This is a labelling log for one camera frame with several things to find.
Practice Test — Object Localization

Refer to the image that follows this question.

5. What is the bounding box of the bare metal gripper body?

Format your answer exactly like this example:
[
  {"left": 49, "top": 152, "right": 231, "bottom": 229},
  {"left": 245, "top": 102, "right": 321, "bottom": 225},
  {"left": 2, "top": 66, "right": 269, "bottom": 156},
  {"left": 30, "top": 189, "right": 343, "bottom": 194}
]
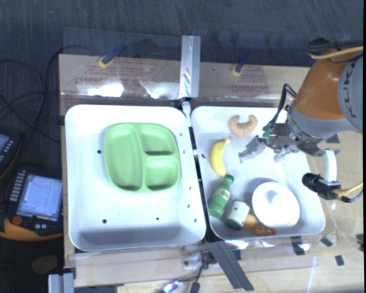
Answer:
[{"left": 264, "top": 123, "right": 308, "bottom": 154}]

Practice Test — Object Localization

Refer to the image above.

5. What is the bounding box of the tan toy croissant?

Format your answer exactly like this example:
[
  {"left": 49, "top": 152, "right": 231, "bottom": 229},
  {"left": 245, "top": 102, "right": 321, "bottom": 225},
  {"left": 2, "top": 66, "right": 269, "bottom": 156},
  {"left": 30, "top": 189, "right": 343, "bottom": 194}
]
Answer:
[{"left": 228, "top": 114, "right": 259, "bottom": 138}]

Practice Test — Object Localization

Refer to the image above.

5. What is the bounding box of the white plastic tray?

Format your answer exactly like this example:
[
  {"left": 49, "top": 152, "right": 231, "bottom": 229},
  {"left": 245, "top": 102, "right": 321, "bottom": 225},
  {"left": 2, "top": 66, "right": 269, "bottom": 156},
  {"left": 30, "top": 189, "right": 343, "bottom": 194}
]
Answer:
[
  {"left": 190, "top": 105, "right": 326, "bottom": 241},
  {"left": 64, "top": 103, "right": 207, "bottom": 253}
]

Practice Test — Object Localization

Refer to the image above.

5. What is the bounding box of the yellow banana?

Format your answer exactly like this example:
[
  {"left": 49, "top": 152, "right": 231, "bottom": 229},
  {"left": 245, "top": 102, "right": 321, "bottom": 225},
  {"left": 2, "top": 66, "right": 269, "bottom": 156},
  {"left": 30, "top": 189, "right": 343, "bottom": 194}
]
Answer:
[{"left": 210, "top": 137, "right": 232, "bottom": 178}]

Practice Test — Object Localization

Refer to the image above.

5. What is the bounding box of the white bowl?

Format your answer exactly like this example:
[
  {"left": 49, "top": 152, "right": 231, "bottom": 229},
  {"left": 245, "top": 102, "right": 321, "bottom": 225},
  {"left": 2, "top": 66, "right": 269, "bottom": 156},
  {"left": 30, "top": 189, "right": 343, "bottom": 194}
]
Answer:
[{"left": 251, "top": 181, "right": 301, "bottom": 228}]

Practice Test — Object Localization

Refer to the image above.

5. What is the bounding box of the green plastic bottle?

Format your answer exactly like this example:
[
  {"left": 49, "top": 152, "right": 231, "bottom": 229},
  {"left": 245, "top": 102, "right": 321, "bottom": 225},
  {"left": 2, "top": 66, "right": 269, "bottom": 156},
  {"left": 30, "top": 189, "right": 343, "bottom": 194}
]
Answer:
[{"left": 207, "top": 174, "right": 235, "bottom": 219}]

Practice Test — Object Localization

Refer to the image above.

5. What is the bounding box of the white can with red dots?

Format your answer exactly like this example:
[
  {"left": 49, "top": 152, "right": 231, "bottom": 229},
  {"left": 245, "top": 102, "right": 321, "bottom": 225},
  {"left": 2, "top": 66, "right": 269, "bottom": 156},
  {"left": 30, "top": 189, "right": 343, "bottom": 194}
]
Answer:
[{"left": 224, "top": 200, "right": 251, "bottom": 232}]

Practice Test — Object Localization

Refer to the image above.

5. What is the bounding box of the brown toy pretzel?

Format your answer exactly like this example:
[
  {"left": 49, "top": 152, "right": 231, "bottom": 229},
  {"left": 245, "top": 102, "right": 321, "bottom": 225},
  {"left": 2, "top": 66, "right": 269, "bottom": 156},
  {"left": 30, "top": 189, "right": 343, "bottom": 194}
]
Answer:
[{"left": 254, "top": 223, "right": 276, "bottom": 237}]

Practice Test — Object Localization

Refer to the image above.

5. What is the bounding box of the brown cardboard board red print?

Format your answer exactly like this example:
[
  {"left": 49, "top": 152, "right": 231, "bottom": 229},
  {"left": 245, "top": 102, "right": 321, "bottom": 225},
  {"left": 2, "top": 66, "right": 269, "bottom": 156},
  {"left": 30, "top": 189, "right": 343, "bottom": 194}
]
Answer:
[{"left": 58, "top": 53, "right": 364, "bottom": 288}]

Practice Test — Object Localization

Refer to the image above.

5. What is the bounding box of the green divided plate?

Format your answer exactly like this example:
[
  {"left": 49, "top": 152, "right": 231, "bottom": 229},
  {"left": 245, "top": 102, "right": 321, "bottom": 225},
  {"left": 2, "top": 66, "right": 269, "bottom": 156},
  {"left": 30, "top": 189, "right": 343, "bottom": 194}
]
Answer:
[{"left": 103, "top": 122, "right": 182, "bottom": 192}]

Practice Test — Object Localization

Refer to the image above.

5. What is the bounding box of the black cylinder on white bracket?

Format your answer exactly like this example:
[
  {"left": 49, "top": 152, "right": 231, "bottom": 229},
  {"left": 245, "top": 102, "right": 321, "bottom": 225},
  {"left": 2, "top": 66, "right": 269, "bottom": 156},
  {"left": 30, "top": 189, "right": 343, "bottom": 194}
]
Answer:
[{"left": 301, "top": 149, "right": 343, "bottom": 201}]

